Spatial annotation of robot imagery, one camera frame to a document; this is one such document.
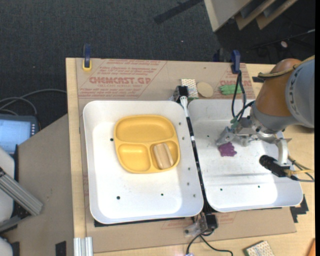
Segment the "electronic device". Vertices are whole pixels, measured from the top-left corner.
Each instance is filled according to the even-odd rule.
[[[39,131],[38,120],[32,115],[0,114],[0,147],[13,155],[20,145]]]

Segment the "wooden table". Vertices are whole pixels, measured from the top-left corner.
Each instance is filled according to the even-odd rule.
[[[247,64],[250,77],[257,76],[259,72],[269,72],[273,65]],[[73,205],[73,231],[75,238],[85,238],[85,204],[83,190],[83,174],[81,160],[81,138],[79,134],[79,106],[78,88],[76,74],[76,60],[66,59],[67,76],[67,98],[68,98],[68,120],[70,137],[70,162],[72,181],[72,205]],[[257,95],[262,84],[255,83],[251,79],[252,87]],[[315,148],[314,133],[310,129],[292,125],[285,131],[286,138],[293,138],[289,143],[290,154],[303,165],[314,169]],[[212,246],[218,249],[228,249],[235,256],[244,255],[243,249],[254,245],[262,240],[267,240],[277,256],[306,256],[315,239],[315,186],[314,183],[302,183],[303,192],[308,203],[309,211],[305,215],[298,216],[296,233],[270,235],[261,237],[249,237],[233,240],[222,240],[211,242]],[[124,251],[96,253],[99,256],[184,256],[187,244],[152,247],[144,249],[133,249]],[[195,255],[228,255],[222,252],[213,252],[203,242],[195,242],[191,247],[191,252]]]

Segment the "beige object on plate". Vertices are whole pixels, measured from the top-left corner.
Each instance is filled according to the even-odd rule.
[[[174,160],[172,159],[170,149],[166,143],[154,145],[153,152],[156,163],[160,169],[163,170],[174,165]]]
[[[203,97],[209,98],[214,95],[214,89],[206,82],[198,82],[196,87],[198,89],[198,93],[200,93]]]

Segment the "white tray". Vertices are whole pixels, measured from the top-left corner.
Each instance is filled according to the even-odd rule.
[[[303,199],[300,183],[279,178],[259,163],[262,155],[278,158],[275,144],[252,141],[242,147],[234,139],[237,154],[220,155],[215,140],[231,125],[231,104],[227,99],[196,99],[188,106],[208,203],[219,212],[298,205]],[[242,100],[235,101],[236,113],[242,105]]]
[[[180,161],[168,171],[137,174],[118,161],[116,122],[132,115],[161,115],[178,136]],[[91,101],[83,109],[89,204],[103,224],[196,216],[204,200],[183,108],[172,101]]]

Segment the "blue clamp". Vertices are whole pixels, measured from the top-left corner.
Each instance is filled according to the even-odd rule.
[[[83,46],[83,61],[82,61],[82,68],[84,71],[90,71],[92,68],[92,62],[90,60],[90,44],[85,43]]]
[[[240,52],[233,50],[231,53],[231,70],[233,74],[238,74],[240,71]]]

